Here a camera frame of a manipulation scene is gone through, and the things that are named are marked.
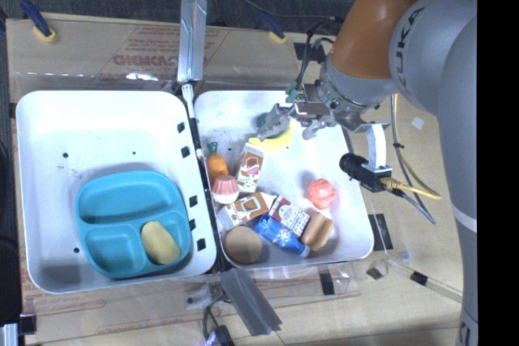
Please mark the red and white carton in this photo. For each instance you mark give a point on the red and white carton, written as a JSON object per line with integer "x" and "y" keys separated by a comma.
{"x": 290, "y": 216}

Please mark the sausage in bun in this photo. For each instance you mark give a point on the sausage in bun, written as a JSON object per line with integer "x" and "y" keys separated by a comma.
{"x": 317, "y": 231}

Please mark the black cylinder on white bracket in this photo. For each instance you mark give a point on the black cylinder on white bracket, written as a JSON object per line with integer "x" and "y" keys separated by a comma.
{"x": 359, "y": 169}

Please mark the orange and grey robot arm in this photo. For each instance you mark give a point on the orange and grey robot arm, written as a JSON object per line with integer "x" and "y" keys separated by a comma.
{"x": 442, "y": 52}

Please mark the pink ice cream cone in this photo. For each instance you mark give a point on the pink ice cream cone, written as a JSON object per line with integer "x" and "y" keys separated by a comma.
{"x": 321, "y": 193}

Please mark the orange carrot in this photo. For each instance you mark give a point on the orange carrot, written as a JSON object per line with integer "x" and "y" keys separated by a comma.
{"x": 217, "y": 166}

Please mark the yellow banana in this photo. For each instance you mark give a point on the yellow banana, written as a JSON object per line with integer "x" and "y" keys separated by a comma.
{"x": 275, "y": 143}

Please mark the pink cupcake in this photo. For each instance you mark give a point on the pink cupcake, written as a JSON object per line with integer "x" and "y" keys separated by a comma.
{"x": 225, "y": 188}

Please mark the blue divided plate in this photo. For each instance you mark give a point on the blue divided plate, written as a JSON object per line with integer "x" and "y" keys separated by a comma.
{"x": 117, "y": 198}

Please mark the white plastic tray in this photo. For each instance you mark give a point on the white plastic tray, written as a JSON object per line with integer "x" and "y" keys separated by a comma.
{"x": 348, "y": 223}
{"x": 101, "y": 121}

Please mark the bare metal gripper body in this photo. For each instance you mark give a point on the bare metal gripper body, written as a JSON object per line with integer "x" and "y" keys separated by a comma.
{"x": 314, "y": 103}

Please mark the yellow potato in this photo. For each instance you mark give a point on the yellow potato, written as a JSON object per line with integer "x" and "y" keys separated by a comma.
{"x": 160, "y": 243}

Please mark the brown cardboard board red print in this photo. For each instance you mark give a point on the brown cardboard board red print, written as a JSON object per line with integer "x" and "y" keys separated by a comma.
{"x": 121, "y": 48}

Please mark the brown and white carton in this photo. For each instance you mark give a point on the brown and white carton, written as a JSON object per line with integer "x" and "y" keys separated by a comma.
{"x": 249, "y": 170}
{"x": 245, "y": 210}

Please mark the round brown bread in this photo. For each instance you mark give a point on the round brown bread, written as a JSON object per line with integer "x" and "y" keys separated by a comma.
{"x": 243, "y": 245}

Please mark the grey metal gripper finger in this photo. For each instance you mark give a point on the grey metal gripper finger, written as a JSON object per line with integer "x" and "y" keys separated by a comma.
{"x": 312, "y": 130}
{"x": 272, "y": 123}

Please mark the thin black and white rod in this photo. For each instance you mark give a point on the thin black and white rod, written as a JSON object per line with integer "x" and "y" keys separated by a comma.
{"x": 194, "y": 133}

